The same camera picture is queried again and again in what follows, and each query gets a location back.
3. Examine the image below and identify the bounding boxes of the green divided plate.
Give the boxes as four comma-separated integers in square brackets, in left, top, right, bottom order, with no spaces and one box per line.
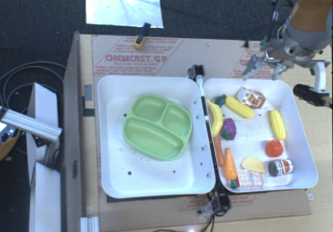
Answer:
[122,93,194,161]

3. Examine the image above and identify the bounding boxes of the red and white small can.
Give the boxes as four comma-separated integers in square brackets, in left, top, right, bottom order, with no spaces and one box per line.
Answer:
[267,159,294,177]

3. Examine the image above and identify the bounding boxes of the yellow chip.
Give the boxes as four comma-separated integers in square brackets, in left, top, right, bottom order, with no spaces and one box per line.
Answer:
[240,157,267,174]

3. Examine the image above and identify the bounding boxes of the purple grapes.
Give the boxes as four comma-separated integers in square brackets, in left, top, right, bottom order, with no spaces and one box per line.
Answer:
[220,118,237,141]

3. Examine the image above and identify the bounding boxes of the orange and white carton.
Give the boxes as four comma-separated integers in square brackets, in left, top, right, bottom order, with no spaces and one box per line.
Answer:
[235,86,266,110]

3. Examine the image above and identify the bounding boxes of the brown cardboard board red print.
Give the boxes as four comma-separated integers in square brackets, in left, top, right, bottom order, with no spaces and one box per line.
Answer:
[91,34,312,232]

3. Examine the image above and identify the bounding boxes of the orange sausage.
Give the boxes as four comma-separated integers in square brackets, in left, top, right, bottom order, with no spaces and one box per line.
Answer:
[213,136,225,168]

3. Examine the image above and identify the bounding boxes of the black and white thin rod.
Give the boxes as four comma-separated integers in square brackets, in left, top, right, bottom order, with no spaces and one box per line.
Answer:
[195,74,222,195]

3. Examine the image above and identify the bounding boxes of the white and red packet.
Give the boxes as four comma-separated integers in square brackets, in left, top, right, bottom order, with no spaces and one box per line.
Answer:
[236,169,264,188]

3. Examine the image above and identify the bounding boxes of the red tomato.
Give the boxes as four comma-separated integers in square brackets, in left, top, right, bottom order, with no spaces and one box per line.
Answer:
[265,139,284,157]

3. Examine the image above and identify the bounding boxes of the yellow corn cob green husk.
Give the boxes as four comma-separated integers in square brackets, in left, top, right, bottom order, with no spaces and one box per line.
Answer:
[214,94,255,120]

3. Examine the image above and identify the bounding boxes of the white plastic tray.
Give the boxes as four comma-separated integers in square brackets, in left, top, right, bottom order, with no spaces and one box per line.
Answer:
[97,74,216,199]
[202,77,319,194]

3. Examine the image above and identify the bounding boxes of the black block with thin wires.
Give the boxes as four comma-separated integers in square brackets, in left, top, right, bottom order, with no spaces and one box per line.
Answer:
[187,64,206,80]
[208,186,232,213]

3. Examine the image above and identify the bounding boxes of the yellow banana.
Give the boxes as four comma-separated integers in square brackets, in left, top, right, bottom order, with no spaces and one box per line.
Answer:
[206,98,224,136]

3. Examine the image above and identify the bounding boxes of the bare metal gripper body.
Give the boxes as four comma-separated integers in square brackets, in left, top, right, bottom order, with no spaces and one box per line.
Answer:
[264,38,331,68]

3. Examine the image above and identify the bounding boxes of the black cylinder on white bracket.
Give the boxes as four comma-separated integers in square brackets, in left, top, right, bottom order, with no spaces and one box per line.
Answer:
[293,60,332,107]

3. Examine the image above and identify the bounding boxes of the orange carrot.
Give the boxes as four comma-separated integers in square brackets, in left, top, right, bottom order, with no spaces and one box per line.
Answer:
[224,147,240,189]

